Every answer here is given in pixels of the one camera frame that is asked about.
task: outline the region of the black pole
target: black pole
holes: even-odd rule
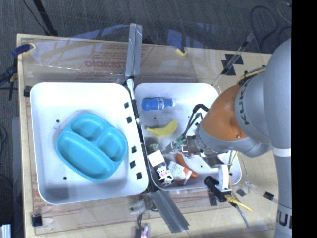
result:
[[[53,25],[52,25],[52,23],[51,23],[51,21],[50,21],[48,15],[47,15],[47,13],[46,13],[44,7],[43,7],[43,4],[42,4],[41,0],[33,0],[33,2],[34,2],[36,8],[38,9],[38,11],[39,11],[39,13],[40,13],[40,15],[41,15],[41,17],[42,17],[42,20],[43,20],[43,22],[45,23],[45,25],[46,25],[46,27],[47,27],[47,29],[48,29],[49,34],[50,34],[50,35],[53,35],[53,36],[58,36],[58,33],[57,33],[57,31],[53,28]]]

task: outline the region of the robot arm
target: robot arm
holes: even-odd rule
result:
[[[256,157],[272,150],[279,205],[276,238],[292,237],[291,39],[272,54],[264,72],[224,91],[197,130],[205,153],[239,151]]]

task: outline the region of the blue divided plate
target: blue divided plate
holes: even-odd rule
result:
[[[60,158],[75,172],[92,181],[109,178],[128,152],[125,136],[99,116],[76,117],[56,141]]]

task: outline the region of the blue plastic bottle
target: blue plastic bottle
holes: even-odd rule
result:
[[[163,97],[156,98],[144,98],[142,100],[141,106],[143,110],[161,110],[168,106],[174,107],[175,101],[173,99],[165,99]]]

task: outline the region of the banana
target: banana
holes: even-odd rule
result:
[[[152,134],[156,137],[165,137],[173,134],[177,128],[177,121],[171,121],[167,126],[163,128],[149,128],[146,127],[145,130],[152,132]]]

